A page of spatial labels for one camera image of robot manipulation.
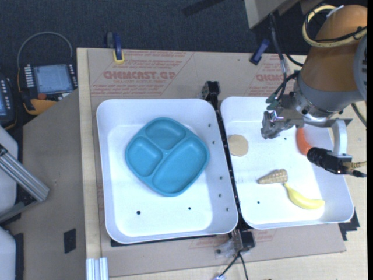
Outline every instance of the table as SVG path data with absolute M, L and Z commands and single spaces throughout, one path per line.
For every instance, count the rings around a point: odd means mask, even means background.
M 100 221 L 98 217 L 99 204 L 97 201 L 94 140 L 92 137 L 93 120 L 92 105 L 90 95 L 90 69 L 89 53 L 100 53 L 102 49 L 78 48 L 78 80 L 79 80 L 79 109 L 80 109 L 80 133 L 82 142 L 82 180 L 85 212 L 85 242 L 86 257 L 100 258 L 103 255 L 100 241 Z M 213 72 L 207 66 L 202 75 L 198 75 L 199 82 L 219 75 L 226 78 L 225 73 L 229 70 L 222 65 L 235 64 L 236 74 L 245 78 L 240 72 L 242 65 L 250 66 L 247 61 L 250 54 L 244 53 L 194 53 L 195 60 L 208 58 L 216 63 Z M 347 108 L 343 117 L 354 117 L 351 108 Z M 358 119 L 354 119 L 348 126 L 349 154 L 356 160 L 366 159 L 366 131 Z M 250 279 L 365 279 L 367 278 L 367 183 L 366 179 L 357 179 L 346 176 L 351 196 L 356 207 L 356 213 L 360 222 L 360 227 L 356 232 L 347 234 L 348 241 L 346 252 L 323 255 L 312 255 L 306 257 L 293 257 L 287 259 L 274 259 L 270 261 L 254 261 L 247 264 Z M 113 279 L 212 279 L 219 272 L 224 270 L 226 264 L 213 267 L 188 268 L 178 271 L 154 272 L 145 275 L 130 275 L 112 277 Z M 241 264 L 235 264 L 226 273 L 228 279 L 243 279 L 244 271 Z

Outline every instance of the toy banana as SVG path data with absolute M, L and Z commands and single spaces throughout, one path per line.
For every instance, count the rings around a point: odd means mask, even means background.
M 289 199 L 292 201 L 292 203 L 298 205 L 300 208 L 317 209 L 325 205 L 324 200 L 309 199 L 291 188 L 287 183 L 284 183 L 284 187 L 287 189 Z

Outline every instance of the blue divided plate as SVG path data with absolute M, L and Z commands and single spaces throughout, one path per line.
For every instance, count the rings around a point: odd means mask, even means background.
M 204 171 L 210 153 L 192 131 L 171 118 L 160 117 L 131 139 L 125 159 L 130 170 L 155 192 L 177 196 Z

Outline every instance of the black bracket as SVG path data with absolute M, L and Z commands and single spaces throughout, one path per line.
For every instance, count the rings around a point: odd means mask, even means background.
M 359 220 L 357 219 L 356 211 L 354 211 L 354 215 L 352 216 L 349 222 L 339 223 L 339 229 L 342 234 L 342 238 L 344 241 L 347 241 L 347 232 L 348 231 L 356 231 L 357 228 L 360 227 Z
M 24 238 L 23 233 L 19 233 L 14 237 L 16 242 L 16 275 L 15 280 L 23 280 L 24 273 Z
M 246 231 L 248 229 L 251 229 L 250 226 L 247 225 L 247 223 L 244 221 L 242 215 L 241 215 L 241 207 L 240 207 L 240 201 L 238 200 L 238 193 L 237 188 L 235 186 L 235 179 L 233 174 L 233 167 L 231 162 L 231 156 L 228 148 L 228 138 L 226 134 L 226 130 L 223 123 L 223 118 L 221 117 L 220 110 L 219 110 L 219 103 L 218 103 L 218 95 L 220 93 L 220 86 L 218 81 L 207 81 L 205 85 L 202 88 L 202 99 L 206 100 L 207 102 L 210 102 L 212 106 L 215 109 L 217 123 L 219 125 L 219 131 L 221 134 L 221 140 L 223 141 L 224 146 L 224 152 L 226 154 L 226 161 L 228 164 L 229 174 L 231 177 L 232 187 L 233 187 L 233 193 L 236 201 L 236 207 L 238 211 L 238 226 L 237 229 L 242 233 L 243 231 Z
M 76 249 L 76 229 L 71 229 L 64 233 L 65 254 Z

